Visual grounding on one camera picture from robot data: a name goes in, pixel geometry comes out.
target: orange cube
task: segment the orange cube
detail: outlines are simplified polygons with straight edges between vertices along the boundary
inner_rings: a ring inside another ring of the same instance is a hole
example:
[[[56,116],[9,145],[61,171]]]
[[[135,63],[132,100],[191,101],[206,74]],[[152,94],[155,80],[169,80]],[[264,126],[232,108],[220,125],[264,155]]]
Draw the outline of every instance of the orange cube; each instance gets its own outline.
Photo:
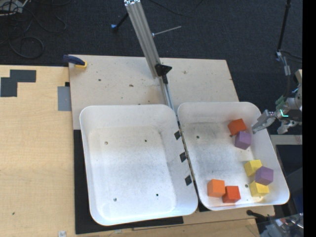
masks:
[[[220,198],[225,194],[225,181],[212,179],[207,183],[207,195],[209,197]]]
[[[223,203],[236,203],[241,199],[238,186],[226,186],[225,195],[222,196]]]
[[[228,129],[231,132],[231,135],[234,136],[240,131],[246,131],[247,127],[243,122],[242,118],[235,119],[228,124]]]

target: empty white tray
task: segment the empty white tray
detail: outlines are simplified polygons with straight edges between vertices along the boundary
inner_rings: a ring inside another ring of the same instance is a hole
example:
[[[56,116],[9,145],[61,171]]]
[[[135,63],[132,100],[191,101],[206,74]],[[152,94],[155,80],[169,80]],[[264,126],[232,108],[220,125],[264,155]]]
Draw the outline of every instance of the empty white tray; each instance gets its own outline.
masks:
[[[289,199],[289,189],[266,129],[252,133],[251,125],[261,115],[259,109],[248,102],[183,103],[178,108],[184,140],[188,149],[200,201],[210,210],[224,210],[257,205],[284,204]],[[235,136],[230,136],[227,125],[243,119],[251,134],[247,150],[234,146]],[[270,192],[263,197],[252,197],[244,164],[260,159],[263,166],[273,169],[274,180]],[[207,195],[207,183],[221,179],[225,185],[238,186],[241,199],[236,203],[223,203],[222,198]]]
[[[97,223],[109,226],[196,210],[198,197],[188,161],[180,158],[185,150],[171,108],[88,106],[80,126],[90,213]]]

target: purple block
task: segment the purple block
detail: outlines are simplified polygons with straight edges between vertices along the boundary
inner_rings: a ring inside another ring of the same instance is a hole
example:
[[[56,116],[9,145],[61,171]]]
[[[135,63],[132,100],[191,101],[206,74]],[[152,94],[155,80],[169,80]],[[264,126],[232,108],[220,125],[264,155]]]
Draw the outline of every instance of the purple block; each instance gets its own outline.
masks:
[[[235,138],[235,147],[241,148],[241,149],[247,149],[251,144],[251,134],[240,131],[237,133]]]
[[[256,170],[255,182],[268,185],[273,182],[273,169],[261,166]]]

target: cube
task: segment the cube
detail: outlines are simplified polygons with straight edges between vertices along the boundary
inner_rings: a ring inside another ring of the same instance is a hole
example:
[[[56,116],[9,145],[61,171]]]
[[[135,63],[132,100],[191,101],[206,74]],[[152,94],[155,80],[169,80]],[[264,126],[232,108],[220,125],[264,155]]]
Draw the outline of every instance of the cube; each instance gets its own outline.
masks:
[[[273,182],[273,169],[261,166],[256,170],[256,183],[268,185]]]
[[[247,176],[255,175],[258,168],[262,166],[262,163],[259,159],[257,160],[250,160],[244,164],[244,168],[246,171]]]
[[[224,180],[212,179],[207,183],[207,195],[209,197],[220,198],[225,192]]]
[[[263,185],[253,181],[249,184],[250,192],[253,197],[262,197],[270,192],[268,185]]]
[[[235,138],[235,147],[246,150],[251,144],[251,134],[240,131]]]
[[[238,186],[226,186],[225,191],[222,196],[223,203],[236,203],[241,199]]]
[[[228,124],[228,129],[232,136],[235,136],[240,131],[245,131],[247,129],[242,118],[235,119]]]

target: yellow block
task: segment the yellow block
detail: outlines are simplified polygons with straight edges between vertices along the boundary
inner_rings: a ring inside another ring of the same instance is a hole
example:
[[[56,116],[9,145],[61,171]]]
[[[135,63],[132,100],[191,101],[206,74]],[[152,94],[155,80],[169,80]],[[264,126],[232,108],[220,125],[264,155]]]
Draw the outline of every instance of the yellow block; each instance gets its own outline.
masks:
[[[253,197],[262,197],[270,192],[268,185],[259,184],[255,181],[249,184],[249,187]]]
[[[256,173],[256,170],[262,166],[260,160],[250,160],[245,163],[244,168],[247,176],[252,176]]]

